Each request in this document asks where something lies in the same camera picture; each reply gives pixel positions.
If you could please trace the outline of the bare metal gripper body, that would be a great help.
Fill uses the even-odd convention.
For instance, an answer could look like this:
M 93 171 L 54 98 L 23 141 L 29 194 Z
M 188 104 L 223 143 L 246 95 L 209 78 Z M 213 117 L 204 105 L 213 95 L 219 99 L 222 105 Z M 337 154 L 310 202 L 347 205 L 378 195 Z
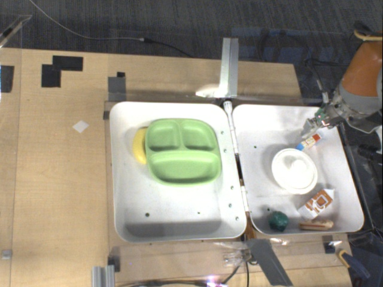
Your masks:
M 342 96 L 333 96 L 329 103 L 323 104 L 314 115 L 314 126 L 317 128 L 337 126 L 347 120 L 351 110 Z

